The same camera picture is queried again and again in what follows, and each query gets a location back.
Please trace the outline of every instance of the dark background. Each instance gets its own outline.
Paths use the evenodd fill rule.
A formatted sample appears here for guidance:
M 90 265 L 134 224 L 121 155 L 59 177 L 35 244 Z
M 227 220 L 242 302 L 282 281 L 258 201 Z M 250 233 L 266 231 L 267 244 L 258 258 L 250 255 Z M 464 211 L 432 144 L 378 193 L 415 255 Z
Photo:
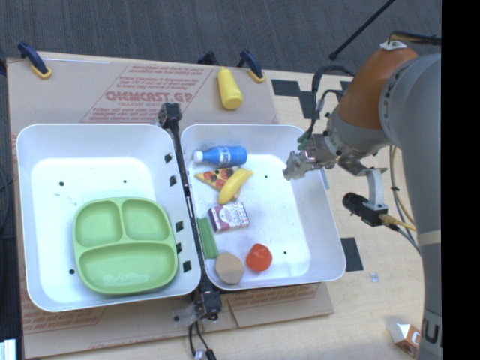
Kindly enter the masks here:
M 357 71 L 396 31 L 442 34 L 442 0 L 0 0 L 0 47 L 197 63 L 214 51 L 236 66 L 249 50 L 263 69 Z M 329 55 L 379 16 L 332 61 Z M 408 44 L 418 54 L 441 52 Z M 21 336 L 7 79 L 0 76 L 0 341 Z

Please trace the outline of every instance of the black pole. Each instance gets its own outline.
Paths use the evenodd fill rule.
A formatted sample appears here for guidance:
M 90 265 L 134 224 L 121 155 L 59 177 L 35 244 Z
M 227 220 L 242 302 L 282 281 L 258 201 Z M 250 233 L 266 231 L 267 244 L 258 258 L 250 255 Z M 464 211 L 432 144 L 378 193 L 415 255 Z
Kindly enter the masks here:
M 353 39 L 355 39 L 358 35 L 360 35 L 380 14 L 387 9 L 395 0 L 388 0 L 367 22 L 362 25 L 357 32 L 355 32 L 352 36 L 350 36 L 346 41 L 340 45 L 334 52 L 330 53 L 330 60 L 335 60 L 338 54 L 348 45 L 350 44 Z

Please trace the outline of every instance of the blue bottle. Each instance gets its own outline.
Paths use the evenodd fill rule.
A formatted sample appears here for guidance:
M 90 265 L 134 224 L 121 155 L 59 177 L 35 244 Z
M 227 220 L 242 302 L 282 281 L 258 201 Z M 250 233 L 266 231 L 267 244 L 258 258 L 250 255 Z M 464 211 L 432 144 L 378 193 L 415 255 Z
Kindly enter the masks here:
M 208 151 L 196 151 L 193 154 L 195 163 L 210 163 L 218 168 L 240 166 L 247 161 L 247 150 L 244 147 L 214 147 Z

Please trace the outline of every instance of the beige round object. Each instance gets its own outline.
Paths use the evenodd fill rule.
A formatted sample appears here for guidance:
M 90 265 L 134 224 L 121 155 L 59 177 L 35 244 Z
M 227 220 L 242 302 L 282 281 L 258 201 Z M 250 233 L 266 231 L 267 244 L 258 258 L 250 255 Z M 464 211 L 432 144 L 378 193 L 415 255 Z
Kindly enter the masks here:
M 230 252 L 223 252 L 217 256 L 215 271 L 224 283 L 237 284 L 243 275 L 243 263 Z

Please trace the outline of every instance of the green plate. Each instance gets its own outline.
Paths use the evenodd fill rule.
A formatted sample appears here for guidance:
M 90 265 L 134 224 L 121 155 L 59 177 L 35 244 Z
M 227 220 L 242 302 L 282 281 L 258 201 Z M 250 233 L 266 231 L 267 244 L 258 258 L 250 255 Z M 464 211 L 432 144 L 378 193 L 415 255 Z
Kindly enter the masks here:
M 149 199 L 114 197 L 87 202 L 73 219 L 73 248 L 85 285 L 104 294 L 162 287 L 178 268 L 170 220 Z

